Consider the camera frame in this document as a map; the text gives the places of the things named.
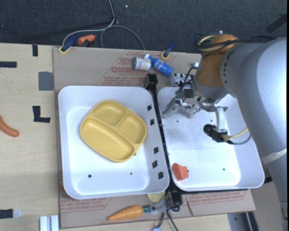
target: toy sausage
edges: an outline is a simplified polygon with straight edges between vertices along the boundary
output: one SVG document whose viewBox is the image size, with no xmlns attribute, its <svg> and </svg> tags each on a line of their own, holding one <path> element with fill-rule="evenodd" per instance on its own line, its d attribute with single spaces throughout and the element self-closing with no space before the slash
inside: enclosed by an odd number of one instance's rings
<svg viewBox="0 0 289 231">
<path fill-rule="evenodd" d="M 17 137 L 19 135 L 19 132 L 8 125 L 5 124 L 2 117 L 0 116 L 0 129 L 2 132 L 6 133 L 7 135 L 10 135 L 12 137 Z"/>
</svg>

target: blue bottle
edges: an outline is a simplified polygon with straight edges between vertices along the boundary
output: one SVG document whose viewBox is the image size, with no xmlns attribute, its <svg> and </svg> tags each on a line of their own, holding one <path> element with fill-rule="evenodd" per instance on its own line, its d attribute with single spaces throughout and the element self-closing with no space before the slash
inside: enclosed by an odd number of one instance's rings
<svg viewBox="0 0 289 231">
<path fill-rule="evenodd" d="M 171 73 L 173 72 L 173 67 L 167 65 L 166 63 L 164 63 L 162 60 L 158 58 L 153 58 L 152 56 L 150 56 L 150 54 L 146 54 L 144 58 L 150 59 L 152 67 L 156 69 L 157 71 L 161 72 L 166 77 L 169 77 Z"/>
</svg>

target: yellow divided plate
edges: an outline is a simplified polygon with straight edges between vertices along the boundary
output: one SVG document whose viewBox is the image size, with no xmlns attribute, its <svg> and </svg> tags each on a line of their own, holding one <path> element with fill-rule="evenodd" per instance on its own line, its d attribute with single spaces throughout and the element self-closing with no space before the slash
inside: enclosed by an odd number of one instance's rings
<svg viewBox="0 0 289 231">
<path fill-rule="evenodd" d="M 79 130 L 90 148 L 113 162 L 125 162 L 135 155 L 147 134 L 145 122 L 114 100 L 104 100 L 93 107 Z"/>
</svg>

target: cable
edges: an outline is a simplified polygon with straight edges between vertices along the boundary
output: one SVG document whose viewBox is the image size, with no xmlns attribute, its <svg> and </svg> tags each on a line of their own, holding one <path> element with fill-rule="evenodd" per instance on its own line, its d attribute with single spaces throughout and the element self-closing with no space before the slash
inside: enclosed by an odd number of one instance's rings
<svg viewBox="0 0 289 231">
<path fill-rule="evenodd" d="M 226 46 L 234 43 L 266 43 L 268 41 L 274 40 L 276 38 L 269 37 L 269 36 L 255 36 L 245 40 L 227 40 L 224 42 L 214 43 L 214 44 L 204 44 L 205 42 L 210 42 L 214 37 L 218 36 L 218 34 L 211 34 L 205 35 L 198 40 L 195 41 L 194 45 L 196 46 L 197 50 L 200 52 L 202 56 L 208 56 L 213 52 L 220 51 L 221 49 L 225 48 Z"/>
<path fill-rule="evenodd" d="M 249 135 L 249 137 L 243 142 L 226 141 L 226 143 L 233 144 L 233 145 L 243 145 L 243 144 L 247 143 L 250 139 L 251 139 L 251 135 Z"/>
<path fill-rule="evenodd" d="M 112 6 L 112 2 L 111 2 L 111 0 L 108 0 L 108 1 L 109 1 L 109 5 L 110 5 L 111 14 L 112 14 L 113 19 L 112 19 L 111 23 L 110 23 L 106 28 L 102 28 L 102 29 L 90 29 L 90 30 L 81 30 L 81 31 L 76 31 L 76 32 L 70 33 L 69 35 L 67 35 L 67 36 L 65 37 L 65 39 L 63 40 L 62 45 L 64 45 L 64 43 L 65 43 L 65 41 L 67 40 L 67 38 L 69 38 L 70 36 L 72 36 L 72 35 L 74 35 L 74 34 L 76 34 L 76 33 L 83 33 L 83 32 L 102 32 L 102 31 L 104 31 L 105 29 L 111 27 L 111 26 L 113 25 L 113 23 L 115 22 L 115 18 L 116 18 L 116 17 L 115 17 L 114 9 L 113 9 L 113 6 Z"/>
<path fill-rule="evenodd" d="M 162 226 L 162 224 L 164 222 L 164 217 L 165 217 L 165 213 L 163 212 L 160 219 L 159 219 L 158 225 L 155 228 L 153 228 L 152 231 L 160 230 L 159 227 Z"/>
<path fill-rule="evenodd" d="M 174 211 L 174 212 L 179 212 L 180 211 L 180 206 L 178 205 L 175 208 L 171 208 L 171 210 Z"/>
<path fill-rule="evenodd" d="M 188 78 L 188 76 L 189 76 L 189 73 L 190 73 L 193 69 L 198 69 L 198 68 L 197 68 L 197 67 L 191 67 L 191 68 L 188 70 L 188 72 L 187 72 L 187 74 L 186 74 L 186 76 L 185 76 L 185 78 L 184 78 L 184 81 L 183 81 L 183 83 L 182 83 L 182 85 L 181 85 L 181 87 L 180 87 L 180 91 L 183 90 L 183 88 L 184 88 L 185 85 L 189 84 L 189 83 L 192 81 L 192 79 L 189 80 L 188 82 L 187 82 L 186 80 L 187 80 L 187 78 Z"/>
<path fill-rule="evenodd" d="M 169 217 L 169 219 L 170 219 L 170 221 L 171 221 L 171 223 L 172 223 L 174 229 L 175 229 L 176 231 L 179 231 L 179 230 L 177 229 L 177 227 L 175 226 L 175 224 L 174 224 L 172 218 L 171 218 L 171 215 L 170 215 L 170 213 L 169 213 L 169 210 L 167 210 L 167 216 Z"/>
<path fill-rule="evenodd" d="M 225 140 L 225 141 L 228 141 L 230 139 L 234 139 L 234 138 L 237 138 L 239 136 L 241 136 L 242 134 L 244 134 L 246 131 L 248 130 L 248 128 L 244 128 L 243 131 L 241 131 L 240 133 L 237 133 L 235 135 L 222 135 L 222 138 Z"/>
<path fill-rule="evenodd" d="M 134 36 L 135 36 L 135 37 L 138 39 L 138 41 L 140 42 L 143 50 L 145 51 L 145 45 L 144 45 L 144 43 L 142 42 L 142 40 L 140 39 L 140 37 L 139 37 L 135 32 L 133 32 L 132 30 L 130 30 L 129 28 L 127 28 L 127 27 L 125 27 L 125 26 L 118 26 L 118 25 L 109 26 L 109 27 L 105 28 L 105 29 L 102 31 L 101 36 L 100 36 L 100 43 L 101 43 L 101 47 L 102 47 L 102 48 L 104 47 L 104 46 L 103 46 L 103 35 L 104 35 L 104 33 L 105 33 L 107 30 L 109 30 L 109 29 L 111 29 L 111 28 L 115 28 L 115 27 L 128 30 L 129 32 L 131 32 L 132 34 L 134 34 Z"/>
</svg>

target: white can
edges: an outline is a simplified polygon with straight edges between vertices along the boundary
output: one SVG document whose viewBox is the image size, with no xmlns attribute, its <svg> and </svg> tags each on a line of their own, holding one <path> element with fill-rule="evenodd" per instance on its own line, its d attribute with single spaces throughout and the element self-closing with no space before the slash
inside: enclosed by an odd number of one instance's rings
<svg viewBox="0 0 289 231">
<path fill-rule="evenodd" d="M 150 71 L 151 60 L 134 57 L 133 63 L 132 63 L 132 68 L 133 68 L 133 70 Z"/>
</svg>

